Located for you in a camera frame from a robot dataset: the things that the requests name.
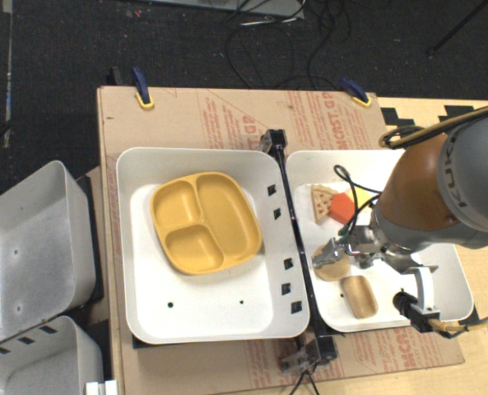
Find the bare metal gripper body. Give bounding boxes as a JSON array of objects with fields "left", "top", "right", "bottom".
[{"left": 341, "top": 224, "right": 394, "bottom": 261}]

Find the round tan biscuit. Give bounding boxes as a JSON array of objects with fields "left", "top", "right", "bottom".
[{"left": 312, "top": 245, "right": 352, "bottom": 283}]

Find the tan bread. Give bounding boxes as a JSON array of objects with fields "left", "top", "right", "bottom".
[{"left": 341, "top": 274, "right": 380, "bottom": 320}]

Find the thin black rod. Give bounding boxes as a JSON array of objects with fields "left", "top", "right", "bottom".
[{"left": 272, "top": 144, "right": 332, "bottom": 347}]

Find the orange cube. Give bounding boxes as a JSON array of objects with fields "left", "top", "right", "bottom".
[{"left": 328, "top": 192, "right": 357, "bottom": 225}]

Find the yellow cube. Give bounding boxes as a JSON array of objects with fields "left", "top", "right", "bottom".
[{"left": 347, "top": 186, "right": 377, "bottom": 212}]

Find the tan pizza slice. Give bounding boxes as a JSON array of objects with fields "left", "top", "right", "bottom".
[{"left": 310, "top": 183, "right": 336, "bottom": 225}]

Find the white plastic tray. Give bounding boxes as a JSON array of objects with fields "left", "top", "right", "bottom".
[
  {"left": 115, "top": 146, "right": 312, "bottom": 346},
  {"left": 286, "top": 149, "right": 475, "bottom": 334},
  {"left": 0, "top": 160, "right": 97, "bottom": 351},
  {"left": 0, "top": 315, "right": 105, "bottom": 395}
]

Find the yellow divided plate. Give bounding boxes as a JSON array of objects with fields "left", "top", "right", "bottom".
[{"left": 149, "top": 171, "right": 264, "bottom": 277}]

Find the brown cardboard board red print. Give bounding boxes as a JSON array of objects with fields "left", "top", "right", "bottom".
[{"left": 96, "top": 86, "right": 466, "bottom": 395}]

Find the black cylinder on white bracket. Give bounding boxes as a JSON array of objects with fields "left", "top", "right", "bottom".
[{"left": 392, "top": 263, "right": 442, "bottom": 333}]

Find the black block with thin wires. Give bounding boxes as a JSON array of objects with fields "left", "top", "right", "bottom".
[
  {"left": 263, "top": 128, "right": 289, "bottom": 152},
  {"left": 279, "top": 334, "right": 338, "bottom": 374}
]

